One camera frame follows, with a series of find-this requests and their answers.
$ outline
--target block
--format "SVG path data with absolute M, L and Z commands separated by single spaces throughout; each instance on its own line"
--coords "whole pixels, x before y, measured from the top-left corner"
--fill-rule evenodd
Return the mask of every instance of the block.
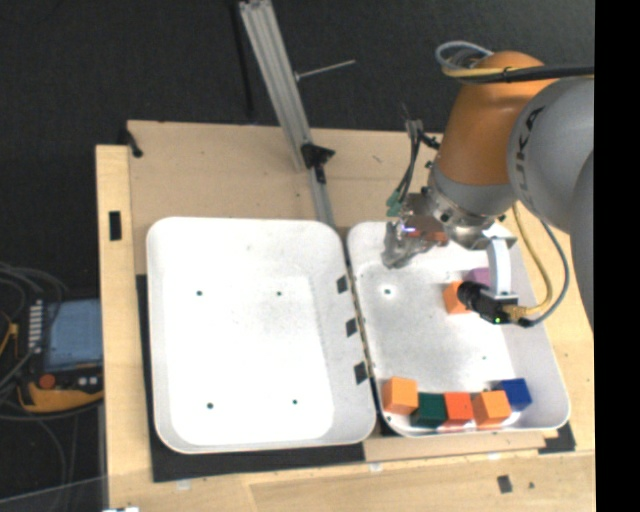
M 502 389 L 478 393 L 471 399 L 471 404 L 478 428 L 499 426 L 512 412 L 507 394 Z
M 461 427 L 473 419 L 471 394 L 451 391 L 444 393 L 444 404 L 447 410 L 447 420 L 443 427 Z
M 527 382 L 522 378 L 501 380 L 493 389 L 502 389 L 507 394 L 512 411 L 523 411 L 533 402 Z
M 470 310 L 458 300 L 458 288 L 463 281 L 453 281 L 442 292 L 442 298 L 444 299 L 444 305 L 447 308 L 447 313 L 450 315 L 458 315 L 460 313 L 469 313 Z
M 464 280 L 484 284 L 489 287 L 491 286 L 491 274 L 487 267 L 474 268 L 470 270 Z
M 441 393 L 418 393 L 418 408 L 411 413 L 409 421 L 414 427 L 438 428 L 447 419 L 444 395 Z
M 411 414 L 418 408 L 418 383 L 391 377 L 382 386 L 382 408 L 394 414 Z

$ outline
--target wooden table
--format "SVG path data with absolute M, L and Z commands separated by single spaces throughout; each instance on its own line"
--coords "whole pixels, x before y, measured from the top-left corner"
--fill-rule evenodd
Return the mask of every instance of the wooden table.
M 595 510 L 593 333 L 575 282 L 546 322 L 571 400 L 575 450 L 539 452 L 568 429 L 423 439 L 374 432 L 364 442 L 364 463 L 154 483 L 135 288 L 136 274 L 145 273 L 148 228 L 168 215 L 313 219 L 315 213 L 308 178 L 294 170 L 278 127 L 131 121 L 128 129 L 141 158 L 128 146 L 96 148 L 110 506 L 142 512 Z M 406 134 L 312 132 L 316 144 L 336 151 L 326 172 L 339 231 L 385 220 L 386 198 L 409 159 Z M 426 183 L 422 170 L 433 156 L 422 153 L 414 190 Z M 523 216 L 540 252 L 553 254 L 539 223 L 528 212 Z M 117 218 L 121 233 L 112 231 Z M 517 232 L 510 218 L 505 225 Z M 570 257 L 568 237 L 558 237 Z M 543 281 L 523 252 L 541 298 Z M 561 276 L 559 259 L 546 259 L 551 275 Z M 498 477 L 509 480 L 510 492 L 501 491 Z

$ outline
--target blue block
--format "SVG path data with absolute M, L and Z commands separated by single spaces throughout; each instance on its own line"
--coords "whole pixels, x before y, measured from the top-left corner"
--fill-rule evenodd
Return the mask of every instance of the blue block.
M 507 394 L 511 410 L 520 412 L 526 409 L 533 400 L 524 379 L 507 379 L 498 382 L 493 389 L 502 389 Z

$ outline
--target purple block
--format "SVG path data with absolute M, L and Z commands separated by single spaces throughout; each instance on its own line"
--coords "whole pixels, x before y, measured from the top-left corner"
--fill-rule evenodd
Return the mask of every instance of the purple block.
M 489 274 L 489 269 L 486 267 L 470 270 L 464 280 L 491 286 L 491 275 Z

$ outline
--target black mat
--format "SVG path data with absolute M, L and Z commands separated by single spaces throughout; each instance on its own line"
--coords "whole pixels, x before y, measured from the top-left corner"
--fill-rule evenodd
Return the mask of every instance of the black mat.
M 297 448 L 291 450 L 269 450 L 242 453 L 220 453 L 185 455 L 167 447 L 158 437 L 153 424 L 153 400 L 151 393 L 151 366 L 149 354 L 149 323 L 147 310 L 147 277 L 136 276 L 140 336 L 144 359 L 144 380 L 147 395 L 149 438 L 153 480 L 166 482 L 186 478 L 251 473 L 282 469 L 334 466 L 349 462 L 364 461 L 362 443 L 321 448 Z

